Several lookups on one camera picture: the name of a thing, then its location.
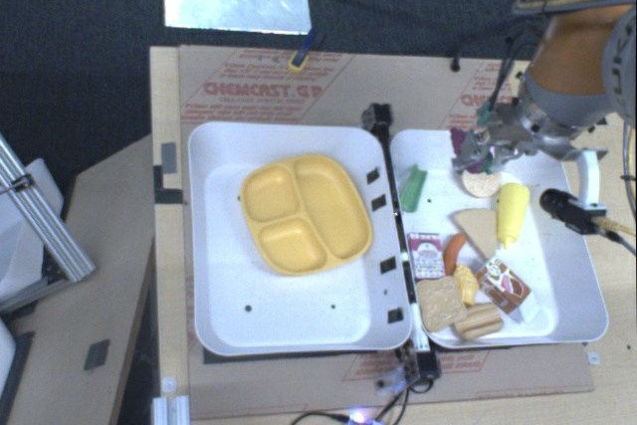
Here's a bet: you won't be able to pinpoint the round tan biscuit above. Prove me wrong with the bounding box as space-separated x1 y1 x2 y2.
460 168 503 199

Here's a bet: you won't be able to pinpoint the brown and white carton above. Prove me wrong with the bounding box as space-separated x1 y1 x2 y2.
474 256 541 323

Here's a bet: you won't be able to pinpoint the black cylinder on white bracket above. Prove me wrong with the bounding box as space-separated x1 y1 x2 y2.
538 148 609 236

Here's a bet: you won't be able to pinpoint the tan hot dog bun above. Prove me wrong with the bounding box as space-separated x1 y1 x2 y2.
453 302 505 341

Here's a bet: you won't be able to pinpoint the purple grapes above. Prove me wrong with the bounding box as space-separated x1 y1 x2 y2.
449 126 495 175

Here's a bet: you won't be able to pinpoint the yellow mustard bottle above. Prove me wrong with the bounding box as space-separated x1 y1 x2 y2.
496 181 531 251

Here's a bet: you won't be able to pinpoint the green pea pod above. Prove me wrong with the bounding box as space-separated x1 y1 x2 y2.
399 164 429 214

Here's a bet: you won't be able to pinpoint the orange sausage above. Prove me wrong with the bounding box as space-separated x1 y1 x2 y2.
443 233 469 277

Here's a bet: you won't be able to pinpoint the yellow divided plate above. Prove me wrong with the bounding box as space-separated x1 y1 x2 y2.
239 153 375 278

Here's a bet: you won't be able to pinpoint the thin black and white rod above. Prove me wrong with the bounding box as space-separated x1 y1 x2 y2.
375 123 430 355

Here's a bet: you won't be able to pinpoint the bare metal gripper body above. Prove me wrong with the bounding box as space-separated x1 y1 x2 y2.
488 102 581 161

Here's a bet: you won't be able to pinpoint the square toast bread slice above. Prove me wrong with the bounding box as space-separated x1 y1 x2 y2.
415 275 469 333

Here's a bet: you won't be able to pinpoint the pink and white carton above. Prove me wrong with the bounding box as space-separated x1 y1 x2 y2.
407 231 446 281

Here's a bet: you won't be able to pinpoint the brown cardboard board red print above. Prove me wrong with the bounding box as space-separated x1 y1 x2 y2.
177 45 596 421

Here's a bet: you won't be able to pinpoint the yellow toy fries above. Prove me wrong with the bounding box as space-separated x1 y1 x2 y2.
452 263 481 307

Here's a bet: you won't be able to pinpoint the tan triangular bread slice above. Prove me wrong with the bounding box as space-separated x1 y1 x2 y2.
451 207 500 261

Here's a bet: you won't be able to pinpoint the white plastic tray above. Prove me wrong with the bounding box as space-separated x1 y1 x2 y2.
389 128 610 349
187 120 415 358

